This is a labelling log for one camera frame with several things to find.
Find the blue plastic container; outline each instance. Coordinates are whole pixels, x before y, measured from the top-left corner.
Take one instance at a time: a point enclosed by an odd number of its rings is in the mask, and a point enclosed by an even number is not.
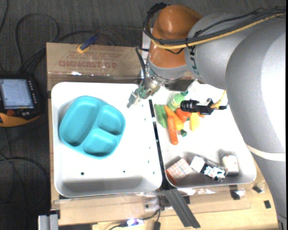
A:
[[[123,114],[92,96],[78,97],[66,111],[59,137],[68,147],[101,159],[111,155],[125,129]]]

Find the toy carrot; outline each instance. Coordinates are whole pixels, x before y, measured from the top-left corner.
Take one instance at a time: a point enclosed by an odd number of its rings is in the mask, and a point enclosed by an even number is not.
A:
[[[163,128],[166,128],[168,126],[168,121],[164,106],[155,104],[155,110],[158,123],[161,124]]]
[[[183,129],[183,122],[181,119],[167,106],[164,105],[165,112],[167,113],[167,116],[173,117],[175,121],[175,127],[177,130],[182,130]]]
[[[168,116],[168,134],[171,144],[178,144],[178,137],[176,133],[175,120],[172,116]]]
[[[200,117],[202,117],[202,118],[205,117],[205,114],[201,114],[200,112],[197,112],[197,114],[198,114]]]
[[[186,122],[192,113],[185,112],[179,107],[178,109],[176,109],[175,114],[182,120],[182,122]]]
[[[197,113],[192,113],[190,116],[190,128],[192,131],[197,129],[200,125],[200,118]]]

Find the small box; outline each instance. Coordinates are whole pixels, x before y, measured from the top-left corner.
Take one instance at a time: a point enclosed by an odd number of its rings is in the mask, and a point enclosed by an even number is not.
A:
[[[227,169],[228,176],[234,176],[239,174],[239,167],[237,157],[235,155],[225,155],[222,158],[223,166]]]
[[[180,181],[182,178],[186,177],[190,174],[193,169],[190,165],[185,161],[185,159],[180,159],[172,166],[170,166],[167,170],[167,176],[169,180],[171,180],[174,184]]]
[[[193,158],[190,167],[218,182],[223,181],[227,175],[225,167],[199,156]]]

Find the white tray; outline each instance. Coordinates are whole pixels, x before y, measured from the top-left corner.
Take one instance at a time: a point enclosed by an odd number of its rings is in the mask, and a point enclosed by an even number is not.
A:
[[[170,92],[161,88],[152,98],[153,104],[166,104],[178,92]],[[205,102],[212,98],[214,103],[222,96],[223,90],[207,84],[194,82],[189,88],[185,100],[198,100]],[[188,164],[195,155],[205,157],[222,165],[222,156],[226,153],[237,156],[239,175],[227,176],[222,182],[212,180],[196,171],[191,172],[181,181],[172,184],[177,188],[197,188],[206,186],[220,186],[232,184],[249,184],[256,178],[256,167],[253,157],[247,149],[238,127],[231,114],[230,107],[225,110],[213,111],[211,115],[200,118],[198,130],[192,132],[189,122],[184,124],[187,136],[178,135],[178,145],[172,145],[169,141],[168,130],[157,123],[160,147],[165,169],[184,158]]]
[[[162,183],[149,102],[127,108],[136,84],[62,82],[51,92],[54,184],[65,197],[151,192]],[[92,159],[63,144],[58,128],[66,110],[79,96],[89,95],[117,108],[126,127],[116,150]]]

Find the metal bracket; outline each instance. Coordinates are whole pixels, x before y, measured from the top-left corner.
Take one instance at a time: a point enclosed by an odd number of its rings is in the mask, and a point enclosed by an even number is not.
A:
[[[58,215],[38,216],[38,230],[59,230]]]
[[[194,214],[188,207],[186,201],[177,189],[165,190],[162,194],[167,198],[173,209],[177,213],[184,227],[200,228]]]

